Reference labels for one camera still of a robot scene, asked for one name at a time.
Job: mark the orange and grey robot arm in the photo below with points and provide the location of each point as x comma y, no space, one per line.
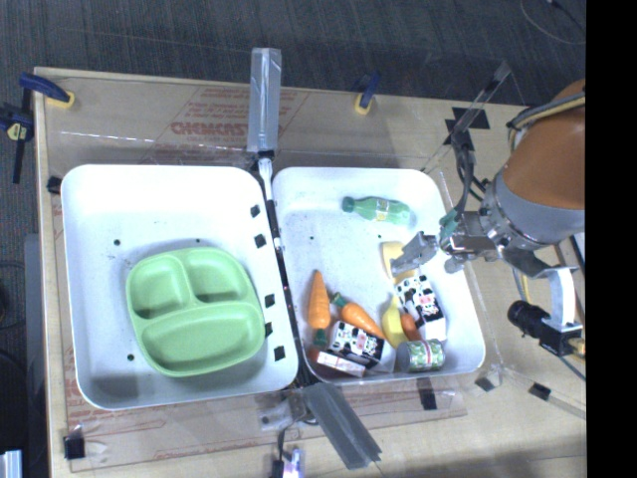
547,167

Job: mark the cow print white carton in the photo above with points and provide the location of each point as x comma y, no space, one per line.
356,341
426,303

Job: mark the green and grey can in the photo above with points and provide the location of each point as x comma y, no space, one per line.
422,355

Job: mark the brown cardboard board red print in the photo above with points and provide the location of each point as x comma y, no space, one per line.
149,117

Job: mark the green plastic bottle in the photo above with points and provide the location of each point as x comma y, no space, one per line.
380,210

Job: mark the red and white carton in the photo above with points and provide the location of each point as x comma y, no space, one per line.
339,364

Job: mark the green divided plate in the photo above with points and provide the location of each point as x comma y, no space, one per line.
199,331

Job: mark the pale yellow toy bread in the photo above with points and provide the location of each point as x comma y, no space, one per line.
388,254

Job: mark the white plastic tray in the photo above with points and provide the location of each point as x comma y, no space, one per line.
164,202
338,247

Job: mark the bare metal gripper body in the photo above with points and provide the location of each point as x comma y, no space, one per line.
475,244

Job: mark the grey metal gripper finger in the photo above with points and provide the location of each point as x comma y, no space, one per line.
425,243
405,262

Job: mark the black cylinder on white bracket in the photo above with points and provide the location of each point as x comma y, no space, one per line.
535,322

